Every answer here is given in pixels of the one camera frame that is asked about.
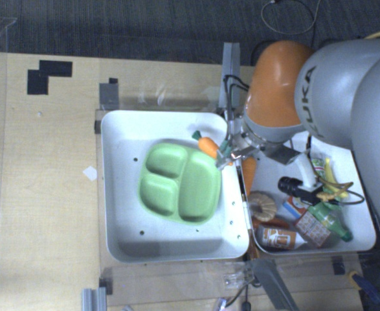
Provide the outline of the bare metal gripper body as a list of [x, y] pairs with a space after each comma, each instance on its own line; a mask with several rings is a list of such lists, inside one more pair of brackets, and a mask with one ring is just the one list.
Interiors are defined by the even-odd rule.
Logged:
[[226, 154], [229, 159], [245, 159], [267, 148], [263, 139], [247, 132], [231, 134], [228, 145]]

